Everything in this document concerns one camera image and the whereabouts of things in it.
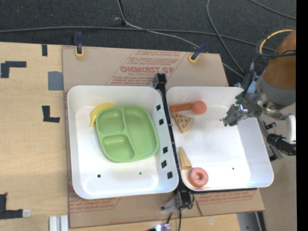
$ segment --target toy donut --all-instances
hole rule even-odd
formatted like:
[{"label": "toy donut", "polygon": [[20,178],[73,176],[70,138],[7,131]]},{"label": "toy donut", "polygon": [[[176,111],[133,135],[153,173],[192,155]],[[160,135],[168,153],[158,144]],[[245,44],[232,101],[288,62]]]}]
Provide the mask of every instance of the toy donut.
[{"label": "toy donut", "polygon": [[194,167],[188,175],[188,180],[195,187],[203,187],[207,184],[208,174],[203,168]]}]

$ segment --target divided green plate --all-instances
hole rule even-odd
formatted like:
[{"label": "divided green plate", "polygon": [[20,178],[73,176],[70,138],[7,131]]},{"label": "divided green plate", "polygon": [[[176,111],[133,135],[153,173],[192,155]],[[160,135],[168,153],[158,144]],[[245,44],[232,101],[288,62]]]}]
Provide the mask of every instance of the divided green plate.
[{"label": "divided green plate", "polygon": [[159,140],[147,110],[137,105],[115,106],[96,116],[103,152],[111,161],[131,162],[155,154]]}]

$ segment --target blue and yellow clamp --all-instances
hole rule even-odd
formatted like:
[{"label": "blue and yellow clamp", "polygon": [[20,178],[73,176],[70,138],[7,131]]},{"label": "blue and yellow clamp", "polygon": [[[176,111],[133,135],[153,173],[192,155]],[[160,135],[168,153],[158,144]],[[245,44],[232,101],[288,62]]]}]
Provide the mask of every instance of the blue and yellow clamp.
[{"label": "blue and yellow clamp", "polygon": [[198,59],[198,55],[205,49],[205,44],[202,44],[199,46],[199,48],[195,51],[195,53],[191,54],[189,57],[188,57],[188,61],[190,63],[195,63]]},{"label": "blue and yellow clamp", "polygon": [[75,47],[75,55],[77,57],[83,56],[83,49],[82,49],[82,33],[77,32],[77,45]]}]

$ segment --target pizza slice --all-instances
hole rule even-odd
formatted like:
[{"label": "pizza slice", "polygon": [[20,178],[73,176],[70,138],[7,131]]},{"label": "pizza slice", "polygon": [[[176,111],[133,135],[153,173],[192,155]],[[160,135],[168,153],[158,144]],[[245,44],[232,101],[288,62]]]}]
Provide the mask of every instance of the pizza slice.
[{"label": "pizza slice", "polygon": [[193,124],[193,118],[191,117],[183,116],[179,113],[171,113],[171,116],[178,125],[181,133],[187,132]]}]

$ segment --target cardboard box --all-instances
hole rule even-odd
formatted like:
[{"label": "cardboard box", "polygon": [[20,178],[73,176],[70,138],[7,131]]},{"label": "cardboard box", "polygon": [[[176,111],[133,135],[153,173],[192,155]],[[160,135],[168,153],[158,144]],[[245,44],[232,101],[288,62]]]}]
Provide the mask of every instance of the cardboard box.
[{"label": "cardboard box", "polygon": [[[150,194],[98,200],[82,199],[74,192],[71,180],[70,144],[66,98],[77,85],[147,86],[156,73],[167,76],[166,88],[174,86],[228,86],[218,54],[201,53],[194,64],[188,61],[191,52],[148,51],[84,47],[83,57],[74,47],[63,47],[63,78],[66,150],[69,184],[70,227],[87,227],[116,223],[166,220],[169,213],[160,205],[173,193]],[[199,217],[263,210],[259,190],[209,192],[195,194],[192,209],[183,217]]]}]

